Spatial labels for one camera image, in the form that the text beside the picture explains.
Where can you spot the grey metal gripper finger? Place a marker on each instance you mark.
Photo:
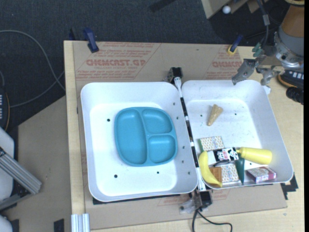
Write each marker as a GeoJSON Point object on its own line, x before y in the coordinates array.
{"type": "Point", "coordinates": [266, 76]}
{"type": "Point", "coordinates": [243, 72]}

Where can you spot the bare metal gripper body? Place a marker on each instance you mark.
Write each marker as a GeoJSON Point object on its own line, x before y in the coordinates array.
{"type": "Point", "coordinates": [268, 61]}

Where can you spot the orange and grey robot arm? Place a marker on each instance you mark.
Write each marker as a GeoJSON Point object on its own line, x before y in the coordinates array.
{"type": "Point", "coordinates": [293, 20]}

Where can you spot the tan ice cream cone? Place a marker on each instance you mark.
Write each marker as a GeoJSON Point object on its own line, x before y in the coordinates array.
{"type": "Point", "coordinates": [214, 115]}

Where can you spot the white plastic tray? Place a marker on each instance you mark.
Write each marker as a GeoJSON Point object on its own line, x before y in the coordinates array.
{"type": "Point", "coordinates": [101, 141]}
{"type": "Point", "coordinates": [241, 129]}

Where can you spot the small white ball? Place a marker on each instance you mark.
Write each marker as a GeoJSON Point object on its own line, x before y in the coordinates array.
{"type": "Point", "coordinates": [226, 9]}

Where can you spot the thin black and white rod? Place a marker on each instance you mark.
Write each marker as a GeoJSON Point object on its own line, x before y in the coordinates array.
{"type": "Point", "coordinates": [187, 120]}

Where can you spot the orange patterned white carton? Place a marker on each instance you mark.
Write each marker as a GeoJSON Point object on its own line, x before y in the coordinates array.
{"type": "Point", "coordinates": [229, 173]}
{"type": "Point", "coordinates": [212, 142]}

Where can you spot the yellow mustard bottle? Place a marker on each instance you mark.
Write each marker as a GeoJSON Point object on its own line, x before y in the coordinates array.
{"type": "Point", "coordinates": [257, 155]}

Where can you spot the dark green cone-shaped item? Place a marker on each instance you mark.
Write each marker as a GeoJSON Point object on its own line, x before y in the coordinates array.
{"type": "Point", "coordinates": [241, 169]}

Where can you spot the pink carton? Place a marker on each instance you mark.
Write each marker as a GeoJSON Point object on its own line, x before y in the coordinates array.
{"type": "Point", "coordinates": [261, 175]}

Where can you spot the yellow banana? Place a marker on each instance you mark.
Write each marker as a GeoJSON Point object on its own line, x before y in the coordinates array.
{"type": "Point", "coordinates": [204, 168]}

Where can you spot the orange waffle biscuit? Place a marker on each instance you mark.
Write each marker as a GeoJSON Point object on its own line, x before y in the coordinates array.
{"type": "Point", "coordinates": [216, 174]}

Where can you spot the brown cardboard board red print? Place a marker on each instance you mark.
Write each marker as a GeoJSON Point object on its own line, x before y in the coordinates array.
{"type": "Point", "coordinates": [120, 64]}

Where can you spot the blue divided plate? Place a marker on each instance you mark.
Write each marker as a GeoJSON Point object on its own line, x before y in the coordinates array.
{"type": "Point", "coordinates": [130, 136]}

